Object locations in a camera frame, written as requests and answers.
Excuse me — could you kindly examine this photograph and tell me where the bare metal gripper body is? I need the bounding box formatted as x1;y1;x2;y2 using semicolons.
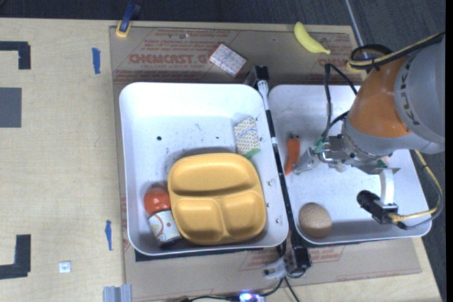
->
319;135;385;174

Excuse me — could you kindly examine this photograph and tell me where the orange carrot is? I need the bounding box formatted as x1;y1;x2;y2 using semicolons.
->
283;133;302;176

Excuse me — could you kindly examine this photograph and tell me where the thin black and white rod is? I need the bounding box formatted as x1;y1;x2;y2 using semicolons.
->
257;79;306;249

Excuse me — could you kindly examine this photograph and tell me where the white plastic tray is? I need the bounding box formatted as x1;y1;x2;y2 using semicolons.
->
268;83;433;245
118;81;290;257

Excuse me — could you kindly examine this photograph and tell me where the brown bread roll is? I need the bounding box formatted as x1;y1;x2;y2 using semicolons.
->
298;202;333;239

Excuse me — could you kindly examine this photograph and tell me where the white packet with orange print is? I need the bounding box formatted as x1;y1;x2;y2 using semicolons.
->
233;116;262;158

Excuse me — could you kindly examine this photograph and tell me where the orange divided plate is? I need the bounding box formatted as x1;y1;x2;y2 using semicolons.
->
166;152;268;246

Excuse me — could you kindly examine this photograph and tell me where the yellow banana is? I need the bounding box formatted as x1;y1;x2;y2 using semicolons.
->
293;21;332;56

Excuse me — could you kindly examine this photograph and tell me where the white carton with orange print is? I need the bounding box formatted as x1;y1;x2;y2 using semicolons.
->
208;42;248;79

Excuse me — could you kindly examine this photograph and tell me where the orange-capped small bottle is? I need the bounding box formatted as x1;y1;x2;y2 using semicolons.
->
142;186;183;249

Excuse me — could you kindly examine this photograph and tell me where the brown cardboard board red print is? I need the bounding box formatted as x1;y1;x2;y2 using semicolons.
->
108;24;424;295

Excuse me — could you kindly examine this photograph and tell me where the black cylinder on white bracket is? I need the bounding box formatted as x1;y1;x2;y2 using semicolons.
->
356;167;401;225

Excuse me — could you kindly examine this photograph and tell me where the black block with thin wires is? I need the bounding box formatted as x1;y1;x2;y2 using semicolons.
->
285;245;313;272
243;65;270;88

